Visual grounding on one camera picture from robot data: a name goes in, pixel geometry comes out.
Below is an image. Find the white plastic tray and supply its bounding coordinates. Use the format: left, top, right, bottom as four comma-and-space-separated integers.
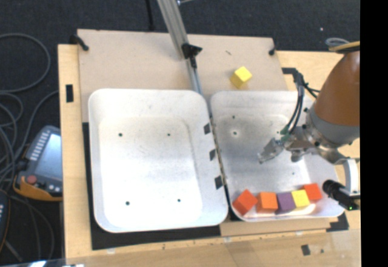
209, 90, 347, 223
87, 87, 229, 234

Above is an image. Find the pale wood board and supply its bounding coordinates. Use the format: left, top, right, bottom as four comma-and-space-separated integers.
76, 28, 333, 237

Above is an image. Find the yellow cube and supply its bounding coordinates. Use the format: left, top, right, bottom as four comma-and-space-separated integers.
291, 189, 311, 209
229, 66, 253, 90

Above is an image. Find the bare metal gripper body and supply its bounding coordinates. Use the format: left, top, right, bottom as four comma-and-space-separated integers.
282, 126, 348, 166

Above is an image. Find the red cube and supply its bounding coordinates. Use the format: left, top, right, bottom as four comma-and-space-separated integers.
303, 183, 323, 202
232, 189, 259, 217

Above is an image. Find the purple cube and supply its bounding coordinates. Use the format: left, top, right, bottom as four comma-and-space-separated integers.
276, 192, 296, 215

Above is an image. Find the black cylinder on white bracket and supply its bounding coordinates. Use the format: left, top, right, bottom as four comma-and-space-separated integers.
321, 158, 361, 212

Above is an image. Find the orange cube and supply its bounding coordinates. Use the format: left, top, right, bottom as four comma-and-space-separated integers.
256, 191, 279, 214

